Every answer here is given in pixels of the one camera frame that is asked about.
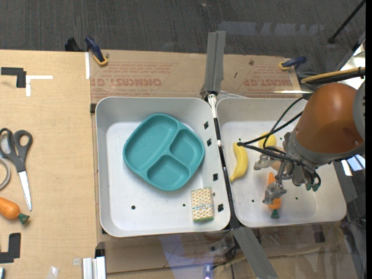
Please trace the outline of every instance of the metal bracket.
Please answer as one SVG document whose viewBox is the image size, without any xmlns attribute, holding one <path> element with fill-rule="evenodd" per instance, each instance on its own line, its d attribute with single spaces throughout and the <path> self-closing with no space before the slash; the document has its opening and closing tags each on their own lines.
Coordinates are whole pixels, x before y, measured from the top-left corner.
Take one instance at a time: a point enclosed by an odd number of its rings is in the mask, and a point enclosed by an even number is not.
<svg viewBox="0 0 372 279">
<path fill-rule="evenodd" d="M 216 31 L 208 34 L 207 61 L 202 95 L 208 92 L 218 93 L 221 90 L 225 44 L 226 31 Z"/>
<path fill-rule="evenodd" d="M 261 244 L 257 240 L 252 229 L 240 227 L 232 231 L 238 245 L 242 249 L 247 261 L 249 262 L 256 278 L 276 279 L 278 278 L 273 266 L 267 258 Z"/>
<path fill-rule="evenodd" d="M 92 50 L 93 59 L 99 64 L 100 66 L 104 66 L 107 64 L 107 58 L 102 54 L 101 49 L 95 43 L 94 39 L 91 36 L 87 36 L 85 38 L 85 42 L 87 43 L 88 50 Z"/>
</svg>

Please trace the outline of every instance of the teal divided plate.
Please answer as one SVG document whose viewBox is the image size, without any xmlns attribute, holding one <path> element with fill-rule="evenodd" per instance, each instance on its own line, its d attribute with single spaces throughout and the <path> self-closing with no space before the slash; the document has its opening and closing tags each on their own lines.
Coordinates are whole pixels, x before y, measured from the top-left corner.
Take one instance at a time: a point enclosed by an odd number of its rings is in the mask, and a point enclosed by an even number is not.
<svg viewBox="0 0 372 279">
<path fill-rule="evenodd" d="M 201 139 L 174 117 L 156 113 L 130 135 L 123 148 L 127 166 L 149 184 L 165 191 L 181 188 L 204 158 Z"/>
</svg>

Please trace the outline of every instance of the wooden table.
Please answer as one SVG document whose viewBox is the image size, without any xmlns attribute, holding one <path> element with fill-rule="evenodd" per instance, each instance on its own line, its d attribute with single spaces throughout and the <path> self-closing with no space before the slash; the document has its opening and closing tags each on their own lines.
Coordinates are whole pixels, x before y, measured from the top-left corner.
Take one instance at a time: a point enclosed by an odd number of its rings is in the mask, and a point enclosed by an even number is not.
<svg viewBox="0 0 372 279">
<path fill-rule="evenodd" d="M 0 128 L 33 135 L 26 160 L 33 203 L 28 211 L 19 176 L 11 165 L 9 184 L 0 196 L 30 214 L 23 226 L 0 216 L 1 252 L 11 233 L 21 233 L 20 258 L 0 264 L 6 278 L 45 278 L 51 266 L 58 278 L 80 278 L 75 258 L 94 257 L 95 184 L 90 114 L 90 82 L 85 53 L 1 51 L 1 67 L 21 67 L 32 80 L 31 96 L 16 88 L 15 76 L 0 76 Z M 0 170 L 1 178 L 5 170 Z"/>
</svg>

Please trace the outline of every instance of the carrot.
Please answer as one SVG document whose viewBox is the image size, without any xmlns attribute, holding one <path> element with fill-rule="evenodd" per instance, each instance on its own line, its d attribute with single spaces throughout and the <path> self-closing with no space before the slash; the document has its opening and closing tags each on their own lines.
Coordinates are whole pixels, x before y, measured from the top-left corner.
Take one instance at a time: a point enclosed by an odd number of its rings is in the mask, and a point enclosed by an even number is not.
<svg viewBox="0 0 372 279">
<path fill-rule="evenodd" d="M 22 214 L 19 206 L 5 198 L 0 197 L 0 214 L 8 219 L 18 219 L 22 224 L 25 224 L 30 216 Z"/>
<path fill-rule="evenodd" d="M 269 173 L 269 185 L 273 182 L 275 182 L 275 176 L 272 172 L 270 172 Z M 276 219 L 279 218 L 278 209 L 280 208 L 280 206 L 281 206 L 281 198 L 275 198 L 273 200 L 273 203 L 269 205 L 269 208 L 273 210 L 271 214 L 271 218 L 276 218 Z"/>
</svg>

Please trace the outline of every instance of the white plastic tray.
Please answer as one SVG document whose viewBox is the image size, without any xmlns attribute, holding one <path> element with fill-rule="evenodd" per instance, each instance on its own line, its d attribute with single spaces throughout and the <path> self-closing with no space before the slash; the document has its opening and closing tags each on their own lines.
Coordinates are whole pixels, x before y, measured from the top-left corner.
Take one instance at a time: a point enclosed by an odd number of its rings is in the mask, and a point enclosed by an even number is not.
<svg viewBox="0 0 372 279">
<path fill-rule="evenodd" d="M 235 168 L 233 143 L 249 141 L 271 130 L 282 112 L 294 99 L 225 98 L 217 104 L 221 141 L 229 175 Z M 279 124 L 301 112 L 306 101 L 297 103 Z M 275 134 L 277 146 L 282 146 L 284 134 L 292 131 L 297 121 Z M 283 181 L 287 193 L 282 196 L 280 218 L 270 218 L 271 210 L 262 203 L 271 167 L 256 171 L 253 166 L 260 153 L 246 149 L 249 166 L 246 175 L 231 184 L 238 220 L 248 227 L 270 227 L 291 224 L 339 221 L 346 215 L 346 203 L 332 164 L 319 167 L 321 186 L 318 191 L 307 191 L 304 185 L 296 187 L 291 180 Z"/>
<path fill-rule="evenodd" d="M 166 113 L 179 119 L 203 141 L 205 157 L 182 188 L 162 191 L 135 175 L 123 160 L 130 134 L 149 115 Z M 213 116 L 198 98 L 108 97 L 96 107 L 99 204 L 103 229 L 114 237 L 218 231 L 230 221 L 230 209 Z M 214 192 L 214 220 L 192 221 L 191 191 Z M 224 209 L 218 212 L 218 205 Z"/>
</svg>

